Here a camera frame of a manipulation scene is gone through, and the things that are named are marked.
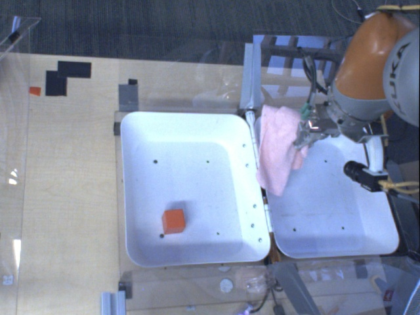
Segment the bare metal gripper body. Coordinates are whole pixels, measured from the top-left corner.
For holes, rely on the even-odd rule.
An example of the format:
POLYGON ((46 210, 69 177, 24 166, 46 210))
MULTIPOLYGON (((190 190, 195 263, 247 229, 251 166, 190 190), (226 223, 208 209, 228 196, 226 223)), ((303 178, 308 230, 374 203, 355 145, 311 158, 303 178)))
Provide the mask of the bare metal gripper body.
POLYGON ((308 133, 323 133, 327 137, 338 137, 340 135, 337 124, 329 117, 327 106, 314 105, 302 110, 300 125, 304 125, 308 133))

